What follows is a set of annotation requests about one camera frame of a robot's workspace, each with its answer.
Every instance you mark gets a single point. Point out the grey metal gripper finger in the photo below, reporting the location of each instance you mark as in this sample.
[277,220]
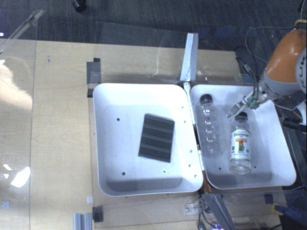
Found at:
[238,112]
[233,109]

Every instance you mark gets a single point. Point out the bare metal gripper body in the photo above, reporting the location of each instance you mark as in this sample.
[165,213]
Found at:
[262,96]

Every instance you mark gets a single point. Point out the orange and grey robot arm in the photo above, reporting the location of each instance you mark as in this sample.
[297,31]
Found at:
[285,61]

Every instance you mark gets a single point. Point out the clear plastic bottle black cap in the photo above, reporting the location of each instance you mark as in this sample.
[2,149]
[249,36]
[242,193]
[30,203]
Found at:
[208,128]

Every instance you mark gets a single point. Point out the clear bottle with white label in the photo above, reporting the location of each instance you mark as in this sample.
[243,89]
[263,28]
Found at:
[240,145]

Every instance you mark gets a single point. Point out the white plastic tray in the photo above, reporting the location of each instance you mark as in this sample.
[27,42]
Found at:
[268,152]
[120,152]

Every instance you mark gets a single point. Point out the dark grey ribbed block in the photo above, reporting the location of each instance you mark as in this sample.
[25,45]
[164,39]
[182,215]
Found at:
[157,138]

